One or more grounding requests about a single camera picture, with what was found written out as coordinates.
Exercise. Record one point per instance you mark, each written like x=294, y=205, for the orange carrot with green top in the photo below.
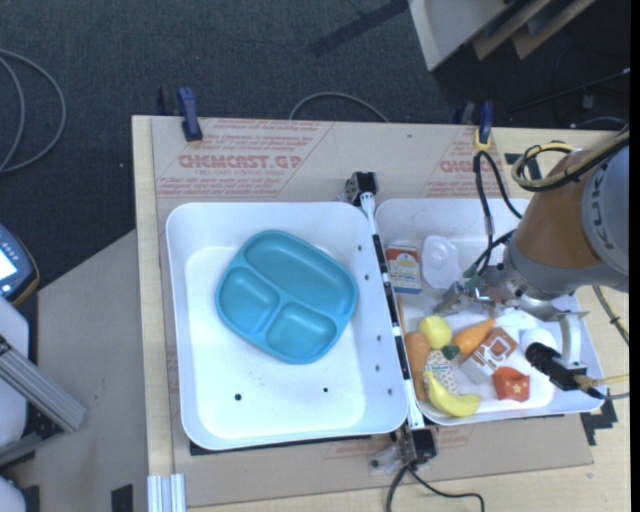
x=472, y=337

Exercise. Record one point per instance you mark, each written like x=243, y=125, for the white egg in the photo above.
x=537, y=337

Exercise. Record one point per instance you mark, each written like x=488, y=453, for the yellow banana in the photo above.
x=452, y=402

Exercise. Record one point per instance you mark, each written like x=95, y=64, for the brown and white carton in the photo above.
x=490, y=352

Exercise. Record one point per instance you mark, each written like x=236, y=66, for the yellow lemon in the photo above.
x=435, y=331

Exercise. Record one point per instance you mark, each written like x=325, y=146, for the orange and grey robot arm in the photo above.
x=560, y=235

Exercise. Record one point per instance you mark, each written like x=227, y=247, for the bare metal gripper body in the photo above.
x=502, y=290

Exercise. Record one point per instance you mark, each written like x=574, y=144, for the blue divided plate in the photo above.
x=287, y=295

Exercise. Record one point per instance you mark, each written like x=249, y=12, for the white plastic tray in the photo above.
x=530, y=407
x=280, y=395

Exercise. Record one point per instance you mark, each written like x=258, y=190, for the patterned white packet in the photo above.
x=442, y=367

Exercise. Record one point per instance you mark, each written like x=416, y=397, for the thin black and white rod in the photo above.
x=387, y=285

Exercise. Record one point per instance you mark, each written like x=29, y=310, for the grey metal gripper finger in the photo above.
x=481, y=297
x=450, y=300

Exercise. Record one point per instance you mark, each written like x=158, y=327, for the red white blue carton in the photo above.
x=404, y=270

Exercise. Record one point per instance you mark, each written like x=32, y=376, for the clear plastic bottle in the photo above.
x=440, y=262

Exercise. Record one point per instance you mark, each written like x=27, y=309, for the black cylinder on white bracket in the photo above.
x=550, y=361

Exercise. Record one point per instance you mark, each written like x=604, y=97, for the brown cardboard board red print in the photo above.
x=310, y=165

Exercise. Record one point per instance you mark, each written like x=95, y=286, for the red carton with yellow star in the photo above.
x=511, y=385

